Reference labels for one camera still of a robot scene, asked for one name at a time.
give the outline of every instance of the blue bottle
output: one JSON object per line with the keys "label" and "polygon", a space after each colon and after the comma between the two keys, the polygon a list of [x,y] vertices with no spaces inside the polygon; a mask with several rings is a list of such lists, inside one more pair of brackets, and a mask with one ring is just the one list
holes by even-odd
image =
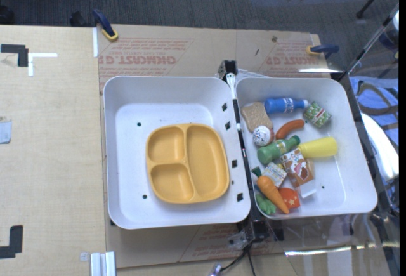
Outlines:
{"label": "blue bottle", "polygon": [[308,104],[305,99],[297,100],[292,98],[268,98],[264,102],[265,111],[268,115],[277,112],[288,114],[298,108],[304,109]]}

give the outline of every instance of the chair wheel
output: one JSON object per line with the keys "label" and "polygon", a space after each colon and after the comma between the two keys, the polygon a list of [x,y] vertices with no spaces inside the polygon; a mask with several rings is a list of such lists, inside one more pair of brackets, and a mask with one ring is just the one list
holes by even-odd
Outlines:
{"label": "chair wheel", "polygon": [[11,25],[14,23],[14,12],[7,6],[0,6],[0,25]]}

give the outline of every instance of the orange carrot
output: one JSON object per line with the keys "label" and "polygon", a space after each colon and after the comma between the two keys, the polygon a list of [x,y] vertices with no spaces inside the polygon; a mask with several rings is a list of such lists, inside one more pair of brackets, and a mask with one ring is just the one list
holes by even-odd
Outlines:
{"label": "orange carrot", "polygon": [[271,178],[268,176],[259,176],[256,184],[266,198],[268,198],[282,212],[289,214],[289,208],[287,208],[284,199]]}
{"label": "orange carrot", "polygon": [[294,121],[289,121],[281,128],[279,128],[279,130],[275,134],[275,139],[284,139],[291,131],[293,131],[294,129],[302,128],[304,125],[305,121],[303,119],[295,119]]}

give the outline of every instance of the black cable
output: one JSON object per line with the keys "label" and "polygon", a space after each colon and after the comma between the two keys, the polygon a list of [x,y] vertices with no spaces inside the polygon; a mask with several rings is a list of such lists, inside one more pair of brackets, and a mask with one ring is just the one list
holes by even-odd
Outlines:
{"label": "black cable", "polygon": [[245,248],[243,248],[242,253],[240,254],[240,256],[235,258],[228,266],[222,267],[220,269],[220,271],[223,272],[226,269],[230,268],[231,266],[235,265],[236,263],[238,263],[247,254],[248,259],[249,259],[249,263],[251,265],[252,274],[253,274],[253,276],[256,276],[255,270],[254,270],[254,265],[253,265],[252,260],[251,260],[251,255],[249,253],[249,250],[251,249],[251,246],[252,246],[252,244],[249,244],[248,246],[245,246]]}

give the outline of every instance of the blue and yellow clamp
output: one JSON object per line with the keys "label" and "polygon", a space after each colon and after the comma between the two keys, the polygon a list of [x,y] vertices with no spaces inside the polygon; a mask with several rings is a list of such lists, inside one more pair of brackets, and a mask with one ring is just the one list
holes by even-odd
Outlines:
{"label": "blue and yellow clamp", "polygon": [[105,15],[98,9],[94,9],[92,11],[92,14],[96,20],[96,23],[100,23],[101,26],[103,27],[103,30],[101,31],[103,35],[109,40],[109,41],[116,41],[117,38],[119,37],[119,34],[117,31],[115,31],[112,26],[110,25],[110,22],[108,22],[107,18]]}
{"label": "blue and yellow clamp", "polygon": [[321,53],[325,53],[325,55],[324,55],[325,59],[328,59],[328,57],[330,57],[330,55],[333,53],[338,53],[339,50],[340,50],[340,47],[337,45],[333,45],[333,44],[324,44],[324,45],[306,47],[306,52],[310,56],[318,56]]}

